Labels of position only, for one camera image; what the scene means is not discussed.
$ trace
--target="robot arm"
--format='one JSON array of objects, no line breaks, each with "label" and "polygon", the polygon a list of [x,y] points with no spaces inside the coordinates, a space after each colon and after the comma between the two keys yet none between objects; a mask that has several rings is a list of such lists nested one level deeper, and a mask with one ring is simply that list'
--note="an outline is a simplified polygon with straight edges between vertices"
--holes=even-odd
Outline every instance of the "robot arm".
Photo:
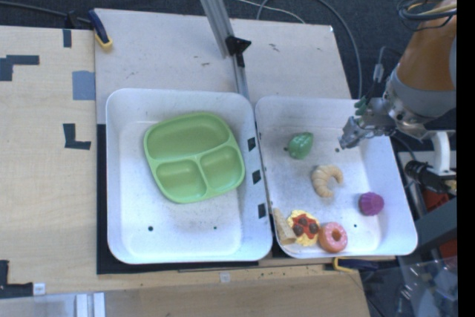
[{"label": "robot arm", "polygon": [[[421,4],[415,1],[410,7]],[[440,139],[425,124],[456,107],[456,0],[442,0],[417,17],[423,21],[386,81],[383,96],[356,103],[356,115],[348,119],[339,137],[343,149],[396,131],[418,140]],[[408,171],[414,175],[416,167],[413,163]],[[447,170],[439,167],[435,172]]]}]

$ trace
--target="wooden table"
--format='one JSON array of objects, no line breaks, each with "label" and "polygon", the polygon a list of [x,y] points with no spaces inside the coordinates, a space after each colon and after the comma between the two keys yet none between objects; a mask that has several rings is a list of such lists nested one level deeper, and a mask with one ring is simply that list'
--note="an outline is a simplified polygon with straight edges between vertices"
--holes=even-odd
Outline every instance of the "wooden table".
[{"label": "wooden table", "polygon": [[[258,37],[258,28],[246,29],[251,21],[233,22],[235,31],[249,32],[240,37]],[[267,23],[263,25],[271,31]],[[275,26],[282,30],[280,23]],[[325,70],[339,78],[328,82],[331,92],[314,87],[307,95],[349,98],[330,27],[292,28],[322,38],[313,54],[318,60],[321,52],[326,63],[330,60]],[[204,316],[289,316],[291,310],[301,316],[368,316],[358,273],[328,271],[325,260],[302,262],[269,254],[257,267],[97,275],[96,100],[78,99],[73,74],[96,73],[103,52],[98,53],[89,30],[0,27],[0,41],[0,59],[13,64],[11,80],[0,81],[0,259],[10,261],[10,284],[44,283],[47,294],[107,292],[113,316],[155,316],[157,303],[164,316],[165,311],[186,315],[195,307],[203,308]],[[283,43],[256,45],[290,54]],[[259,48],[245,53],[255,99],[262,96],[259,82],[269,74],[255,64],[261,54]],[[38,65],[22,63],[19,57],[25,56],[36,57]],[[198,68],[209,66],[201,62]],[[286,94],[281,84],[291,79],[281,75],[271,78]],[[291,93],[301,88],[288,83]],[[104,83],[96,79],[96,87],[101,91]],[[65,124],[74,124],[74,141],[91,142],[89,149],[65,148]],[[6,302],[0,301],[0,309]]]}]

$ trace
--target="toy food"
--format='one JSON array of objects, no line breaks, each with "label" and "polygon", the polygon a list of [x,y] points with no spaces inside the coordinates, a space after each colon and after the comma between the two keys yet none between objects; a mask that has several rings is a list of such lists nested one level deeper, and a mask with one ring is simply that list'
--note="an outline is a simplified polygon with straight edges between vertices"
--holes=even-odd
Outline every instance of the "toy food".
[{"label": "toy food", "polygon": [[377,215],[384,208],[384,199],[376,193],[367,192],[360,196],[358,206],[364,215]]},{"label": "toy food", "polygon": [[302,246],[316,244],[320,223],[313,215],[303,210],[293,210],[287,218],[287,223],[297,237],[296,243]]},{"label": "toy food", "polygon": [[292,228],[287,223],[286,218],[280,211],[280,209],[275,208],[273,210],[274,222],[275,222],[275,231],[279,238],[281,244],[292,244],[297,240],[297,236],[293,232]]},{"label": "toy food", "polygon": [[312,149],[313,134],[311,132],[302,132],[295,135],[287,145],[287,151],[289,151],[290,157],[294,159],[302,160]]},{"label": "toy food", "polygon": [[334,177],[337,183],[343,182],[343,173],[334,165],[317,166],[312,172],[312,185],[321,197],[332,197],[333,191],[328,187],[328,181]]},{"label": "toy food", "polygon": [[341,224],[329,222],[321,228],[318,242],[325,251],[340,252],[348,244],[347,232]]}]

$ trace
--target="table top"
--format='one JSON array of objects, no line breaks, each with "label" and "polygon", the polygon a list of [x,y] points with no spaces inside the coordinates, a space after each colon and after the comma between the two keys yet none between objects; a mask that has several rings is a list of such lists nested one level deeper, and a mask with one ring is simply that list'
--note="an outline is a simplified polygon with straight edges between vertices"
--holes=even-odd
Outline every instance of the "table top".
[{"label": "table top", "polygon": [[[220,56],[206,18],[115,10],[98,14],[114,40],[112,51],[102,51],[89,30],[0,27],[0,59],[12,68],[11,78],[0,81],[0,223],[7,226],[0,232],[0,258],[10,261],[9,283],[45,283],[47,293],[71,293],[213,285],[223,282],[223,272],[231,282],[243,284],[310,278],[331,287],[334,278],[335,291],[353,298],[353,315],[367,316],[358,275],[325,271],[321,260],[303,263],[270,253],[249,268],[96,274],[96,126],[102,122],[105,96],[115,88],[149,87],[147,78],[155,88],[235,91],[232,68],[223,64],[230,59]],[[138,39],[134,33],[134,28],[156,28],[157,23],[161,36],[169,39],[157,42],[152,32]],[[330,27],[232,23],[237,36],[252,41],[244,57],[253,103],[272,94],[350,97]],[[194,42],[176,50],[171,45],[177,41],[174,33],[186,31]],[[135,39],[132,45],[127,35]],[[154,55],[158,58],[151,61]],[[194,76],[174,81],[174,73],[188,70],[183,55],[194,63]],[[36,57],[37,62],[26,65],[20,56]],[[135,65],[158,67],[162,76],[150,79],[146,71],[141,76],[130,65],[131,56]],[[173,65],[167,60],[171,56]],[[110,75],[112,65],[120,75]],[[78,73],[95,73],[96,99],[77,95]],[[67,147],[66,126],[73,126],[73,148]]]}]

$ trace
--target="white tray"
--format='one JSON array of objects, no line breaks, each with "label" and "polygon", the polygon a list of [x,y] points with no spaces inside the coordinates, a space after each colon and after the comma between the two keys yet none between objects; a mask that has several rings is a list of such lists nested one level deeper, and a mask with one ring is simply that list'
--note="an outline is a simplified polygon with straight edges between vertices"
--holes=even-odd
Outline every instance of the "white tray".
[{"label": "white tray", "polygon": [[[151,125],[193,111],[222,117],[246,176],[237,189],[178,204],[163,196],[145,158]],[[239,94],[121,89],[106,104],[108,245],[127,264],[256,261],[272,246],[254,112]],[[249,149],[248,140],[256,145]]]},{"label": "white tray", "polygon": [[[338,256],[407,255],[416,248],[417,233],[389,138],[365,140],[352,149],[339,147],[338,136],[355,112],[354,103],[279,96],[258,101],[255,116],[269,200],[284,216],[301,209],[320,223],[339,222],[347,230],[348,245]],[[284,148],[294,134],[305,131],[314,134],[312,151],[303,160],[292,159]],[[342,185],[329,183],[331,198],[318,196],[310,180],[312,170],[322,164],[343,171]],[[359,195],[369,191],[385,202],[383,211],[373,217],[358,210]],[[318,245],[278,243],[294,258],[335,256]]]}]

